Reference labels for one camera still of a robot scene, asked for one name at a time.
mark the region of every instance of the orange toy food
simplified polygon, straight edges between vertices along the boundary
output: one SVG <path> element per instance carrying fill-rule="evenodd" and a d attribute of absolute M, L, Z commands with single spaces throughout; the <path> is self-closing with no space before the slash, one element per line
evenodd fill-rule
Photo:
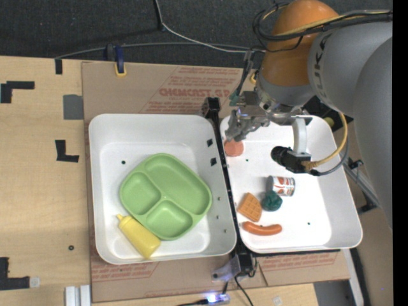
<path fill-rule="evenodd" d="M 242 153 L 244 153 L 244 143 L 242 140 L 239 142 L 236 142 L 235 140 L 230 142 L 225 141 L 224 150 L 228 156 L 240 156 Z"/>
<path fill-rule="evenodd" d="M 258 222 L 261 218 L 262 206 L 254 195 L 247 193 L 237 208 L 237 211 L 248 219 Z"/>
<path fill-rule="evenodd" d="M 280 224 L 272 224 L 271 226 L 258 226 L 249 221 L 245 221 L 242 224 L 242 229 L 248 231 L 249 233 L 253 233 L 254 235 L 258 236 L 270 236 L 276 235 L 282 231 L 282 226 Z"/>

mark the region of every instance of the soda can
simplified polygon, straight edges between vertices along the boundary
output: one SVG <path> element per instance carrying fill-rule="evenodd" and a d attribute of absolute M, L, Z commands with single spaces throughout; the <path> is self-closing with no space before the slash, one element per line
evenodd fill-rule
<path fill-rule="evenodd" d="M 295 192 L 295 180 L 289 177 L 269 176 L 266 191 L 275 191 L 279 196 L 292 196 Z"/>

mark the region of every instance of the orange waffle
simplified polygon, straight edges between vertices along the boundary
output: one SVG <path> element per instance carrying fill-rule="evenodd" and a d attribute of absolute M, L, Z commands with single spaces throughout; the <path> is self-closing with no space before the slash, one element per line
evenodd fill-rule
<path fill-rule="evenodd" d="M 248 219 L 258 222 L 261 218 L 262 206 L 254 195 L 247 193 L 242 199 L 237 211 Z"/>

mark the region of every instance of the wooden table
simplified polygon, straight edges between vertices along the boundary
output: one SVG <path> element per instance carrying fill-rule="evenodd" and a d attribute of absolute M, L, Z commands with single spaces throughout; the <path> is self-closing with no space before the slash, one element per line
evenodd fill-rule
<path fill-rule="evenodd" d="M 39 288 L 0 291 L 1 305 L 63 305 L 64 288 L 91 284 L 84 158 L 84 122 L 64 120 L 62 97 L 82 95 L 81 61 L 0 57 L 0 83 L 34 81 L 0 104 L 0 257 L 8 277 L 39 277 Z M 55 140 L 66 140 L 77 163 L 57 162 Z M 254 305 L 316 306 L 313 284 L 248 289 Z M 230 291 L 231 305 L 248 305 Z M 103 303 L 178 305 L 203 298 L 170 296 Z"/>

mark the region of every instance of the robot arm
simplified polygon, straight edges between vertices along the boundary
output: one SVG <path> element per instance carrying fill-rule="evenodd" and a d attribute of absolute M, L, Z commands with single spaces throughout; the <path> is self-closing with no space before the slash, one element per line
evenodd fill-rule
<path fill-rule="evenodd" d="M 292 125 L 302 106 L 317 95 L 354 119 L 362 159 L 392 228 L 392 11 L 339 16 L 319 1 L 296 0 L 277 4 L 260 21 L 280 8 L 285 9 L 272 35 L 256 27 L 270 42 L 254 90 L 238 88 L 230 103 L 237 109 L 231 113 L 227 140 L 243 140 L 270 121 Z M 304 154 L 282 149 L 272 151 L 275 161 L 293 172 L 310 172 L 299 166 L 308 161 L 301 159 Z M 295 167 L 282 162 L 283 156 Z"/>

